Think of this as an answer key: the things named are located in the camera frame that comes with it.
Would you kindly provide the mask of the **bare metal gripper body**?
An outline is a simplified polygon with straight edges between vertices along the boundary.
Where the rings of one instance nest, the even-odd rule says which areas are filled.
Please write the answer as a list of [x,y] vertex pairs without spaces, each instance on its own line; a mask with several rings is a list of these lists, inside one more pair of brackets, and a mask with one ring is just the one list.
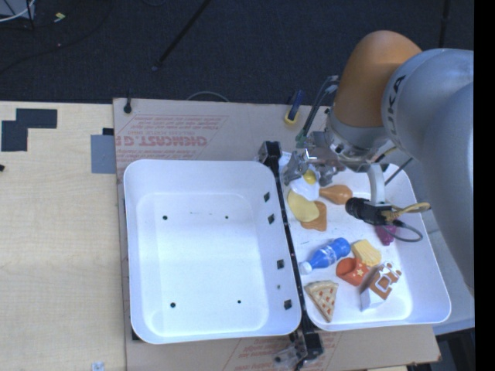
[[368,169],[370,160],[388,141],[385,131],[311,131],[304,140],[308,163],[332,174],[349,168],[355,172]]

